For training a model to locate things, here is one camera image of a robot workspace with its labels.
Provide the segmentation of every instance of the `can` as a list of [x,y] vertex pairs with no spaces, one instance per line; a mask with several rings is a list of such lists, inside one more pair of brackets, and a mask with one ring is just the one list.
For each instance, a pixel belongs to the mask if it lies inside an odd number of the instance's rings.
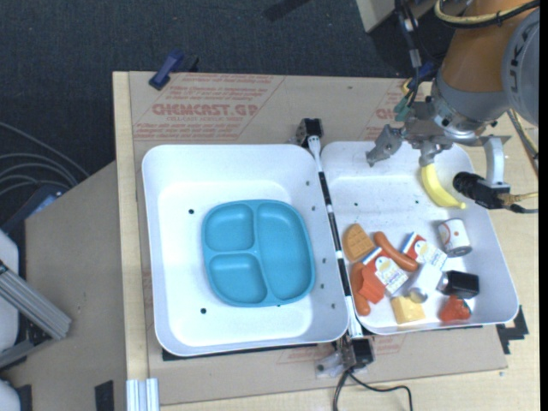
[[448,257],[460,257],[472,251],[464,221],[448,219],[438,226],[438,233]]

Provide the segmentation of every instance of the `white plastic tray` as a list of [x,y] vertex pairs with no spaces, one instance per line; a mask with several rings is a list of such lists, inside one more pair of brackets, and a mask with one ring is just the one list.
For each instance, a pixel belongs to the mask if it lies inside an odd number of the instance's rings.
[[[325,177],[329,184],[339,235],[352,223],[359,223],[372,234],[383,231],[390,242],[402,247],[413,232],[442,249],[437,226],[447,219],[464,221],[472,252],[460,258],[447,259],[444,270],[467,271],[479,276],[479,294],[467,300],[472,317],[458,324],[443,324],[438,319],[445,296],[434,291],[423,303],[426,318],[398,325],[385,296],[372,311],[359,321],[369,331],[387,335],[407,331],[424,331],[505,323],[514,318],[519,303],[508,266],[492,227],[488,211],[472,200],[457,195],[452,179],[458,172],[474,172],[468,155],[458,146],[436,156],[440,183],[455,197],[466,202],[464,210],[435,205],[420,179],[419,151],[404,144],[391,158],[369,167],[366,152],[372,142],[334,142],[322,151]],[[348,271],[351,264],[347,261]]]
[[[154,323],[172,354],[330,342],[348,328],[343,286],[312,155],[294,145],[167,145],[142,163],[151,249]],[[212,291],[200,245],[214,206],[280,200],[303,217],[313,244],[315,283],[280,307],[234,307]]]

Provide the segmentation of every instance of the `yellow block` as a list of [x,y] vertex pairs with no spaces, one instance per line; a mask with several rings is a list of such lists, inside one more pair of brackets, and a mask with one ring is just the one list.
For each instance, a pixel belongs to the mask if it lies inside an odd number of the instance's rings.
[[390,300],[390,304],[396,315],[396,322],[399,325],[426,317],[422,305],[415,303],[408,297],[394,297]]

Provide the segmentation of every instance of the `blue plate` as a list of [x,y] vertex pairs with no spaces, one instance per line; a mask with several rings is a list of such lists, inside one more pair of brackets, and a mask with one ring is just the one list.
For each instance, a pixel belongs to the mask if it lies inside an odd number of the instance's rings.
[[291,205],[276,200],[217,205],[205,215],[201,234],[211,288],[230,305],[282,305],[312,289],[312,246]]

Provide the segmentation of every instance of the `sausage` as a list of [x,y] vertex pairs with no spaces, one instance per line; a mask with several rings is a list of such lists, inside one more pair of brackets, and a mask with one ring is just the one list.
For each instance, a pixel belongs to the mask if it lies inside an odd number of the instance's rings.
[[369,315],[371,312],[371,307],[367,298],[360,294],[358,291],[363,286],[363,276],[361,270],[363,270],[364,265],[361,262],[356,262],[352,266],[352,271],[350,272],[350,288],[352,289],[352,296],[354,298],[354,305],[356,307],[356,312],[359,315]]
[[413,272],[419,267],[419,264],[415,260],[396,250],[382,231],[377,231],[373,235],[373,240],[377,246],[383,248],[390,258],[403,270]]

